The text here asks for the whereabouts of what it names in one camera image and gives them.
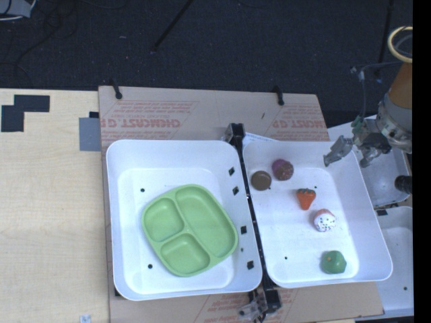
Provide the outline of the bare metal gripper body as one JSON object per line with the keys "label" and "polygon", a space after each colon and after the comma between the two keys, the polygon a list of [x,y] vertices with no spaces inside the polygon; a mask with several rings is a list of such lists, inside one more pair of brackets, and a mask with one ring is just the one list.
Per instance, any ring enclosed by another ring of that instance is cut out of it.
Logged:
{"label": "bare metal gripper body", "polygon": [[373,118],[357,116],[351,124],[354,144],[358,149],[376,149],[388,153],[397,148],[412,153],[412,133],[387,112]]}

